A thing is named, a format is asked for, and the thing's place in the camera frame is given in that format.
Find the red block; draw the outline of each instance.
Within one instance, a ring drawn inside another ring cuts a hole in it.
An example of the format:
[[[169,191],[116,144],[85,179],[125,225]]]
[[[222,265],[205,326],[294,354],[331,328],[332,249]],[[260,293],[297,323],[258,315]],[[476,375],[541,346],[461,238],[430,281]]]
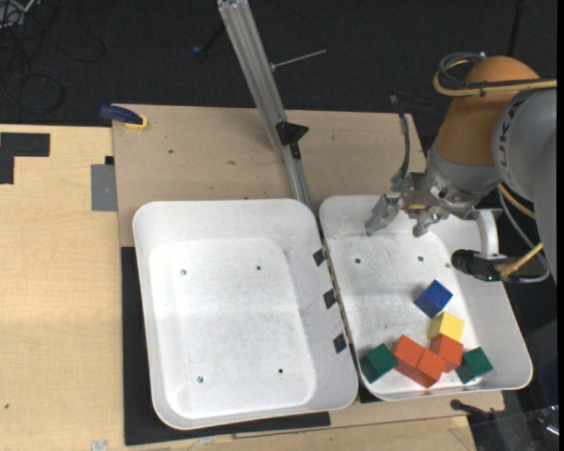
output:
[[[431,341],[429,349],[446,361],[443,372],[451,372],[462,363],[463,344],[448,335],[441,334]]]
[[[423,387],[431,387],[441,379],[446,361],[431,350],[424,350],[422,357],[414,371],[408,378],[414,380]]]
[[[398,372],[409,376],[417,367],[422,353],[426,350],[413,339],[403,334],[394,344],[392,348],[393,355],[397,359],[398,364],[395,366]]]

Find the wooden block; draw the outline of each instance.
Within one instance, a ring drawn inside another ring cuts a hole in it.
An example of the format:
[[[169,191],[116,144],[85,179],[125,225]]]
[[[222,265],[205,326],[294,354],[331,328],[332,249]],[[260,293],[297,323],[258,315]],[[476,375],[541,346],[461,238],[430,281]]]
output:
[[[414,304],[429,318],[434,318],[447,305],[453,294],[436,279],[422,292]]]
[[[403,334],[395,342],[392,349],[393,355],[398,362],[395,369],[401,374],[409,376],[417,367],[424,350],[425,348],[423,346]]]
[[[423,387],[429,388],[441,379],[446,361],[431,350],[424,350],[414,371],[408,378]]]
[[[462,365],[455,371],[458,373],[460,380],[466,384],[472,379],[481,376],[493,369],[491,362],[487,358],[482,348],[474,348],[465,352],[462,356]]]
[[[456,341],[462,340],[464,322],[460,318],[449,314],[447,311],[435,316],[429,328],[428,338],[430,341],[444,334]]]
[[[462,363],[463,344],[448,335],[441,334],[433,339],[429,349],[445,359],[444,372],[451,372]]]
[[[393,356],[386,344],[381,344],[377,348],[370,350],[359,360],[361,371],[368,382],[376,381],[397,364],[397,359],[395,359],[395,356]]]

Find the gray tape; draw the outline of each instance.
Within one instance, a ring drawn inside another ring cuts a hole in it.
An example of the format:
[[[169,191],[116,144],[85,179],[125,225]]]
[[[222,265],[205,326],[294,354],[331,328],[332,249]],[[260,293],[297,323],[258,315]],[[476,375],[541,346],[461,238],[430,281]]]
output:
[[[115,167],[113,165],[93,164],[90,168],[92,210],[116,212],[118,205]]]

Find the green block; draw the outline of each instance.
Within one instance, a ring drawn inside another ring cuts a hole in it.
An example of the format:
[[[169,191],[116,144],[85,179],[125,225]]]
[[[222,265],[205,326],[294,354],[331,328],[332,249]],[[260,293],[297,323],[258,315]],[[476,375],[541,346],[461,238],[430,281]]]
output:
[[[397,359],[395,359],[395,356],[385,344],[381,344],[364,354],[359,360],[361,371],[368,382],[376,381],[397,364]]]
[[[493,366],[482,348],[475,348],[462,355],[462,364],[455,371],[460,380],[466,384],[476,376],[481,376],[492,369]]]

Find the blue clamp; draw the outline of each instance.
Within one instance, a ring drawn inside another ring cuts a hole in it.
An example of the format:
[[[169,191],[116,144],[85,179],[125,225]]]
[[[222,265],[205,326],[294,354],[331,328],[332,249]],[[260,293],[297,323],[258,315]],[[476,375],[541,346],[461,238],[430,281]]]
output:
[[[140,116],[136,112],[132,112],[123,107],[117,107],[116,105],[103,105],[99,112],[99,117],[122,122],[123,126],[128,129],[141,131],[147,126],[146,117]]]
[[[103,105],[98,116],[100,118],[123,122],[124,124],[141,125],[143,121],[142,116],[139,116],[136,112],[132,112],[123,107],[117,107],[116,105]]]

